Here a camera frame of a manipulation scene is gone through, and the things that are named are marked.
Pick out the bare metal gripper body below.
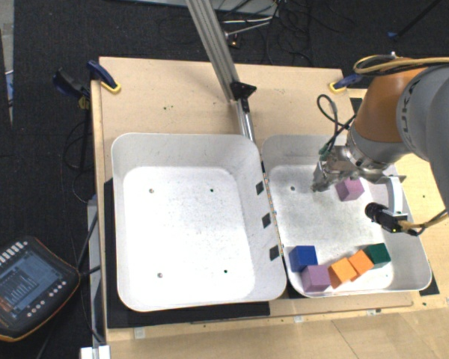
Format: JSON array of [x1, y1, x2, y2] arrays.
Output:
[[320, 145, 391, 183]]

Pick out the purple cube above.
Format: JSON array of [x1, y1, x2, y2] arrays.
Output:
[[335, 177, 366, 203], [301, 264, 332, 293]]

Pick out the white plastic tray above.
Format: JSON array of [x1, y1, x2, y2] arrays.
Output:
[[260, 134, 433, 299], [111, 132, 288, 313]]

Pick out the blue cube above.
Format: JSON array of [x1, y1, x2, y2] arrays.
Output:
[[288, 245, 319, 273]]

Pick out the orange cube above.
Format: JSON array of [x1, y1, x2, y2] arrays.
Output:
[[347, 249, 376, 282], [327, 257, 358, 289]]

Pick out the green cube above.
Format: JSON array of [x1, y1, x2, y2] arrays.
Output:
[[363, 242, 392, 270]]

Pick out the pale wood board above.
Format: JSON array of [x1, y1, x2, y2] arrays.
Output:
[[98, 56, 415, 325]]

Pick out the black cylinder on white bracket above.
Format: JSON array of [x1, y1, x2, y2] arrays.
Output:
[[364, 175, 409, 235]]

